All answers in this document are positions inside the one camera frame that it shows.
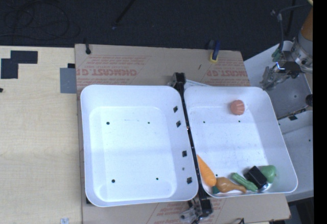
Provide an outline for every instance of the blue clamp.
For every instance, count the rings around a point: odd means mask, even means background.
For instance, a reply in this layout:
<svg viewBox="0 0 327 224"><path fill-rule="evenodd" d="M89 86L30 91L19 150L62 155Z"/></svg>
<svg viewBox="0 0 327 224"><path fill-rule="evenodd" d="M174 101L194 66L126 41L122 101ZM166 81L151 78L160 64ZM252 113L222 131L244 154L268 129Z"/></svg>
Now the blue clamp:
<svg viewBox="0 0 327 224"><path fill-rule="evenodd" d="M220 41L217 40L215 49L214 49L214 51L211 52L211 55L210 55L210 62L216 63L218 61L219 50L220 50Z"/></svg>

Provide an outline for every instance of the metal bracket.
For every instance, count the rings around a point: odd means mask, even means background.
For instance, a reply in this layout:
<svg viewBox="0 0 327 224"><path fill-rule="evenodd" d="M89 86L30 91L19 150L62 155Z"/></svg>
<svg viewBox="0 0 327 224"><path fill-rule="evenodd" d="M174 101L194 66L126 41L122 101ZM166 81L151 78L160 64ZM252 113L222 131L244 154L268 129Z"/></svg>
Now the metal bracket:
<svg viewBox="0 0 327 224"><path fill-rule="evenodd" d="M197 223L196 221L200 218L201 212L200 202L196 202L195 204L191 205L189 209L180 213L179 219L183 223Z"/></svg>
<svg viewBox="0 0 327 224"><path fill-rule="evenodd" d="M196 158L196 152L195 152L194 142L193 142L192 133L191 133L191 127L190 127L190 123L189 123L188 112L186 109L186 103L185 103L185 98L184 98L185 83L186 83L185 73L174 73L174 75L171 79L170 85L179 92L181 100L182 100L183 111L184 111L184 116L185 116L185 121L186 121L186 128L187 128L188 134L189 134L189 140L190 140L190 144L191 144L195 170L196 170L197 179L198 179L198 183L199 183L198 197L199 197L201 211L202 211L201 216L207 217L213 212L213 209L212 209L211 201L207 198L207 193L204 190L202 181L201 181L199 165L198 165L198 161Z"/></svg>

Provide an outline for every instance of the cardboard sheet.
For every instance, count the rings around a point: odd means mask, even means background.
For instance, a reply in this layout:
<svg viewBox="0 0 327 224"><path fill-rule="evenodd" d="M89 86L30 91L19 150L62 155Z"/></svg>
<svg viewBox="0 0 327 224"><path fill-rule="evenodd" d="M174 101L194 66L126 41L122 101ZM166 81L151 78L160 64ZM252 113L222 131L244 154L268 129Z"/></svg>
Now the cardboard sheet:
<svg viewBox="0 0 327 224"><path fill-rule="evenodd" d="M80 93L91 84L167 85L175 72L211 86L250 86L241 53L220 50L218 62L211 63L208 50L94 44L89 49L91 54L86 53L85 44L75 45L83 223L182 223L179 213L188 208L185 201L108 208L86 203ZM238 223L241 218L250 223L290 217L283 194L211 201L214 212L201 223Z"/></svg>

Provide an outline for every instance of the orange carrot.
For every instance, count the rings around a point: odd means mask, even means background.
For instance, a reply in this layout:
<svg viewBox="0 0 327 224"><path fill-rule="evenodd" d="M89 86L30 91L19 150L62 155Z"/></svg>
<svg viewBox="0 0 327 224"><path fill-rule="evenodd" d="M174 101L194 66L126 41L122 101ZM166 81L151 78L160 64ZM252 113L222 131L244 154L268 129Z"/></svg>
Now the orange carrot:
<svg viewBox="0 0 327 224"><path fill-rule="evenodd" d="M199 169L200 173L203 179L203 182L207 184L209 187L213 187L217 180L216 177L213 173L213 171L210 169L210 167L202 160L202 158L197 155L198 158L198 164L199 164Z"/></svg>

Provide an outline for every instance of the black tape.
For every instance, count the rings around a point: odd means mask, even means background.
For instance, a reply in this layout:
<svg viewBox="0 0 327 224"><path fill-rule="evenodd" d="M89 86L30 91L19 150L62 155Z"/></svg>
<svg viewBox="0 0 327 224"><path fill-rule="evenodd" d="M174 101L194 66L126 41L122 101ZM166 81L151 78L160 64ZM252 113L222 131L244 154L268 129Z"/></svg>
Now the black tape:
<svg viewBox="0 0 327 224"><path fill-rule="evenodd" d="M74 69L75 68L75 64L74 63L68 63L67 64L67 68L68 69Z"/></svg>
<svg viewBox="0 0 327 224"><path fill-rule="evenodd" d="M1 59L1 78L18 79L18 64L37 64L37 51L10 52L10 58Z"/></svg>

